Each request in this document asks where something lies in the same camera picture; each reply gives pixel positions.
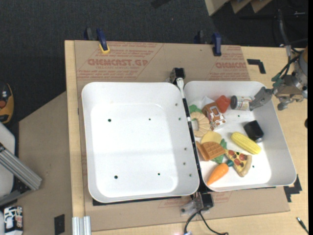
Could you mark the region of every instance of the orange carrot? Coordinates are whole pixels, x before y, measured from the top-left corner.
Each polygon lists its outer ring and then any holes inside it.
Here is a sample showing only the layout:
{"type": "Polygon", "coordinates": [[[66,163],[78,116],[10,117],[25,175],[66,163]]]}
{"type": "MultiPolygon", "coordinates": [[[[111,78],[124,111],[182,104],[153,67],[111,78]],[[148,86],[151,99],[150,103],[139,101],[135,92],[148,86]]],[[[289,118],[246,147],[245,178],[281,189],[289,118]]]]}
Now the orange carrot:
{"type": "Polygon", "coordinates": [[[221,163],[214,168],[212,171],[209,180],[207,181],[207,185],[214,183],[215,181],[219,180],[221,177],[226,175],[229,171],[229,166],[232,166],[232,161],[227,161],[227,163],[221,163]]]}

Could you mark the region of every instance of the black fabric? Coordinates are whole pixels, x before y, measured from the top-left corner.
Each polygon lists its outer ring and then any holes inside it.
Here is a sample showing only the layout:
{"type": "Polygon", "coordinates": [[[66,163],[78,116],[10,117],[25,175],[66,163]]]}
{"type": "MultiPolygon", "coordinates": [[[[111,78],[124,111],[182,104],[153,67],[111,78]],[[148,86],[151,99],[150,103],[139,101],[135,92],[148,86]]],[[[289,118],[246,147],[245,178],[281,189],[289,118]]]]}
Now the black fabric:
{"type": "MultiPolygon", "coordinates": [[[[0,0],[0,80],[15,98],[19,121],[66,90],[64,40],[82,40],[86,27],[102,28],[108,41],[193,43],[199,31],[224,45],[277,47],[283,40],[275,18],[241,16],[308,12],[308,0],[277,0],[255,14],[250,5],[234,14],[226,3],[209,16],[204,0],[0,0]]],[[[308,17],[288,17],[289,41],[308,37],[308,17]]],[[[300,42],[294,47],[305,47],[300,42]]]]}

